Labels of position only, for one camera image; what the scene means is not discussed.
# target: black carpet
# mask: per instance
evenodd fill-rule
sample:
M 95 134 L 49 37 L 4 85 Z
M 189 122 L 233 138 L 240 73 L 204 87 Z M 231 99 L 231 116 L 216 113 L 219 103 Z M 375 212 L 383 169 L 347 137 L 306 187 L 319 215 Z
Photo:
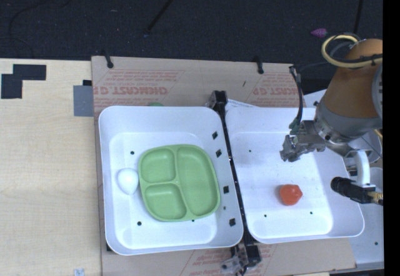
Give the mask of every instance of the black carpet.
M 383 0 L 0 0 L 0 57 L 110 56 L 314 64 L 324 38 L 383 38 Z M 303 91 L 329 84 L 334 66 L 302 73 Z

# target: red tomato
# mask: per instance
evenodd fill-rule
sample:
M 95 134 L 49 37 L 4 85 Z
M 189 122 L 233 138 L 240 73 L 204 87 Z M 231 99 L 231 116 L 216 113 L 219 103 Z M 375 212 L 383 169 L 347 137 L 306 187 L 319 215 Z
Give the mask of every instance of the red tomato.
M 286 184 L 280 188 L 279 195 L 285 205 L 294 205 L 303 196 L 303 192 L 298 185 Z

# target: white egg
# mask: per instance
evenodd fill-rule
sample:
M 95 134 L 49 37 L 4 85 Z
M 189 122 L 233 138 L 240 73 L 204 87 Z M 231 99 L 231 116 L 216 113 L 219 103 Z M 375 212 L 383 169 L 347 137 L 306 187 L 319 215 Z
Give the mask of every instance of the white egg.
M 118 172 L 117 181 L 119 188 L 127 195 L 133 195 L 138 189 L 139 175 L 134 169 L 121 169 Z

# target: green object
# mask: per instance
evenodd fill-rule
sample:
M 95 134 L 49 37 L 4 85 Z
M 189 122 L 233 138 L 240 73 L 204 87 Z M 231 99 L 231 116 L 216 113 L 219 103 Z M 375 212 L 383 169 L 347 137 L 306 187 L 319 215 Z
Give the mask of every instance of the green object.
M 162 105 L 161 103 L 158 103 L 158 102 L 151 102 L 151 103 L 149 103 L 149 106 L 164 106 L 164 105 Z
M 144 204 L 158 220 L 199 219 L 219 206 L 219 186 L 208 154 L 195 145 L 167 145 L 147 150 L 139 159 Z
M 300 128 L 300 122 L 297 118 L 295 118 L 290 124 L 289 128 L 291 129 L 290 134 L 291 135 L 297 135 L 299 132 Z

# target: light wood surface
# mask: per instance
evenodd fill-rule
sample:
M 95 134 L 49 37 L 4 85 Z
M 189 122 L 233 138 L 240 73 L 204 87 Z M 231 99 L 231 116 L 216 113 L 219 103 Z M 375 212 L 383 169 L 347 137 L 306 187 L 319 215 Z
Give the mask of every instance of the light wood surface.
M 73 106 L 91 62 L 0 59 L 0 73 L 13 63 L 47 78 L 0 99 L 0 274 L 101 275 L 94 121 Z

